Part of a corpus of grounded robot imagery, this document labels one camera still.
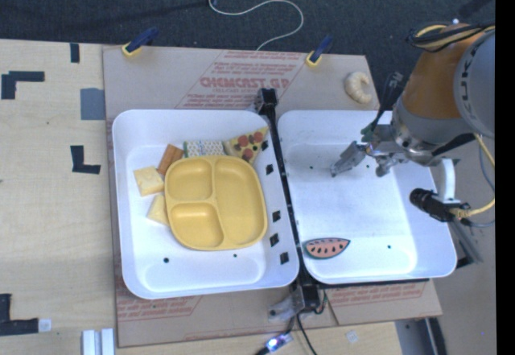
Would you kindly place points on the brown cardboard board red print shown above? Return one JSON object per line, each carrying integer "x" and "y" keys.
{"x": 161, "y": 75}

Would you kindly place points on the printed white biscuit packet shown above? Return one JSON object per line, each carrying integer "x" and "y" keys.
{"x": 203, "y": 148}

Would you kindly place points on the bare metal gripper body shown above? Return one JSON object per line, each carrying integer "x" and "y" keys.
{"x": 402, "y": 146}

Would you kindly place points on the thin black rod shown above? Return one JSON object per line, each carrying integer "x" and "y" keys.
{"x": 287, "y": 192}

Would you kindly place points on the pizza slice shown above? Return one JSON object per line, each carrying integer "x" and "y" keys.
{"x": 245, "y": 144}

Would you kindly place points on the yellow cheese wedge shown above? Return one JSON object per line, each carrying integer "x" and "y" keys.
{"x": 159, "y": 210}

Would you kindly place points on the beige croissant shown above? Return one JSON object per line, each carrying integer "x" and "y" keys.
{"x": 356, "y": 87}

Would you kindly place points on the white plastic tray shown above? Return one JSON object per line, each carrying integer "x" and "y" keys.
{"x": 362, "y": 204}
{"x": 201, "y": 273}

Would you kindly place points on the yellow cheese square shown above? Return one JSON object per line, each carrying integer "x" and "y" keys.
{"x": 148, "y": 180}

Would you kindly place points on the red watermelon slice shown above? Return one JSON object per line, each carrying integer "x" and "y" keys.
{"x": 325, "y": 248}

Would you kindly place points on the black cylinder on white bracket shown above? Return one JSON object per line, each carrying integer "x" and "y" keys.
{"x": 430, "y": 202}

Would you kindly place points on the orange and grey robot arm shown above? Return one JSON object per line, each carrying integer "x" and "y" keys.
{"x": 434, "y": 87}

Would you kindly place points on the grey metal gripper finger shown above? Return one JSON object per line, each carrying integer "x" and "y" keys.
{"x": 383, "y": 167}
{"x": 347, "y": 158}

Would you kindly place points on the orange brown bread stick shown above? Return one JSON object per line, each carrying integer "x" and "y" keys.
{"x": 170, "y": 158}

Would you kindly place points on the yellow divided plate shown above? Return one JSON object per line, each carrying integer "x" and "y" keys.
{"x": 217, "y": 202}

